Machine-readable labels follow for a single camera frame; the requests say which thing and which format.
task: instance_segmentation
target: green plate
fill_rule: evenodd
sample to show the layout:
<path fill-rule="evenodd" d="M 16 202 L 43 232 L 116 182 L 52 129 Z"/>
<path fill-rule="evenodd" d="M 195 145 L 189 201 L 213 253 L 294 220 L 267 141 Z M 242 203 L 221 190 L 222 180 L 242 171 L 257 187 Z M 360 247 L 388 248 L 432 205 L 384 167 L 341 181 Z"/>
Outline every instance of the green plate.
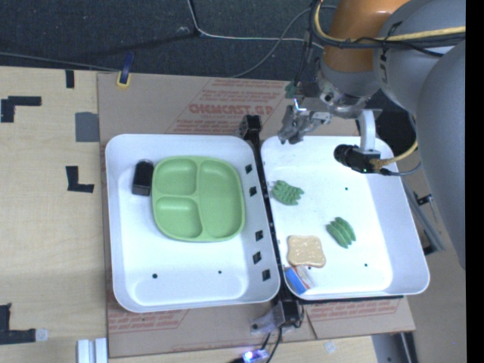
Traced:
<path fill-rule="evenodd" d="M 152 182 L 155 222 L 167 237 L 213 242 L 230 239 L 244 227 L 242 185 L 230 163 L 170 157 L 155 166 Z"/>

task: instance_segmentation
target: wooden surface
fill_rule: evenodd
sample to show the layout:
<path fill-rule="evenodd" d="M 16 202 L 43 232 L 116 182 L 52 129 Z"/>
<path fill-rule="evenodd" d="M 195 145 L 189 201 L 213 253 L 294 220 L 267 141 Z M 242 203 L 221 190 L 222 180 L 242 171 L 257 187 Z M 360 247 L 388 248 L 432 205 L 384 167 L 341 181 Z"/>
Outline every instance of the wooden surface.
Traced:
<path fill-rule="evenodd" d="M 75 114 L 98 112 L 96 72 L 0 68 L 0 98 L 42 96 L 0 123 L 0 305 L 10 329 L 45 328 L 45 342 L 0 346 L 0 361 L 75 362 L 76 341 L 106 337 L 99 143 L 76 142 Z M 67 191 L 66 166 L 94 192 Z M 326 343 L 336 347 L 328 352 Z M 117 358 L 128 362 L 220 362 L 240 349 Z M 283 343 L 274 361 L 373 362 L 371 337 Z"/>

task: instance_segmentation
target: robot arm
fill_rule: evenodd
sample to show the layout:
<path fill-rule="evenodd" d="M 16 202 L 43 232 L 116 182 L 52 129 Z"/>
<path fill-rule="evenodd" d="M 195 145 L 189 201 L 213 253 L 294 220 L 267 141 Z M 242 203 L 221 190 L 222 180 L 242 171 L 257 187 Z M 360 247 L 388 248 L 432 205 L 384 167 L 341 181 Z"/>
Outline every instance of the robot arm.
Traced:
<path fill-rule="evenodd" d="M 373 148 L 368 100 L 379 89 L 416 119 L 422 167 L 465 268 L 466 0 L 340 0 L 329 33 L 314 0 L 311 33 L 324 47 L 314 82 L 292 82 L 282 143 L 295 144 L 333 116 L 358 119 L 359 147 L 335 159 L 359 172 L 386 164 Z"/>

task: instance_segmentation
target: cardboard box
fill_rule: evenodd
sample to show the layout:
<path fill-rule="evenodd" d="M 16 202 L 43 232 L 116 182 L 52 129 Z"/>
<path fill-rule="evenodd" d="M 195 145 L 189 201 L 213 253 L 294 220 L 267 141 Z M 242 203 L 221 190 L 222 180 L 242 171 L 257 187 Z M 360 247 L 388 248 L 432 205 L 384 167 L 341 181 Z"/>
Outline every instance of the cardboard box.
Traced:
<path fill-rule="evenodd" d="M 261 116 L 260 138 L 267 139 L 277 134 L 290 104 L 285 98 L 287 82 L 133 74 L 129 87 L 121 89 L 116 77 L 115 73 L 98 74 L 110 357 L 259 346 L 266 335 L 254 334 L 250 324 L 271 309 L 271 302 L 150 314 L 127 312 L 116 302 L 104 149 L 112 137 L 123 133 L 237 135 L 246 114 Z M 358 131 L 354 121 L 334 119 L 312 134 L 358 135 Z M 414 330 L 405 297 L 325 302 L 304 308 L 302 327 L 286 332 L 283 342 Z"/>

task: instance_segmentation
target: white tray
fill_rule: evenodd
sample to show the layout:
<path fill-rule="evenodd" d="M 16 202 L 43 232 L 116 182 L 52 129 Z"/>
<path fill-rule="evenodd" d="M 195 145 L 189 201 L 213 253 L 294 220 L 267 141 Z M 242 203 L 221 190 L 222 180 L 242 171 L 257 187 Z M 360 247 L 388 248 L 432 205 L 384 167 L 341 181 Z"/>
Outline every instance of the white tray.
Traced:
<path fill-rule="evenodd" d="M 214 157 L 235 167 L 246 211 L 240 234 L 221 242 L 190 243 L 170 239 L 157 228 L 151 198 L 132 194 L 135 165 L 181 155 Z M 278 292 L 281 281 L 256 163 L 244 140 L 118 135 L 106 147 L 106 171 L 113 290 L 124 308 L 153 312 L 259 303 Z"/>
<path fill-rule="evenodd" d="M 269 189 L 277 180 L 302 188 L 296 206 L 270 198 L 283 266 L 290 235 L 320 238 L 326 265 L 307 268 L 314 287 L 297 296 L 307 299 L 344 299 L 417 294 L 430 280 L 410 207 L 395 176 L 361 174 L 338 163 L 333 156 L 339 144 L 360 144 L 357 137 L 306 136 L 298 144 L 282 145 L 274 137 L 262 145 Z M 382 158 L 392 151 L 377 139 Z M 387 168 L 397 171 L 395 164 Z M 326 232 L 335 217 L 355 229 L 356 242 L 340 247 Z"/>

